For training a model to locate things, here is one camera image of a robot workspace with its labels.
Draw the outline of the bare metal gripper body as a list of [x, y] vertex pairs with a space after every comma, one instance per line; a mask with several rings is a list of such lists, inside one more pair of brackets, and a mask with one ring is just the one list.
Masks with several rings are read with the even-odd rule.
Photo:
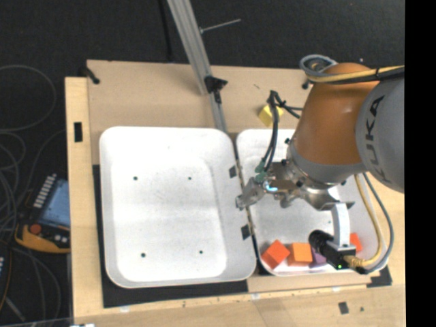
[[293, 161], [275, 162], [267, 166], [261, 165], [261, 181], [266, 193], [274, 195], [280, 201], [280, 193], [290, 189], [299, 189], [301, 197], [317, 211], [327, 211], [333, 204], [340, 202], [331, 195], [330, 189], [335, 186], [311, 178], [305, 174]]

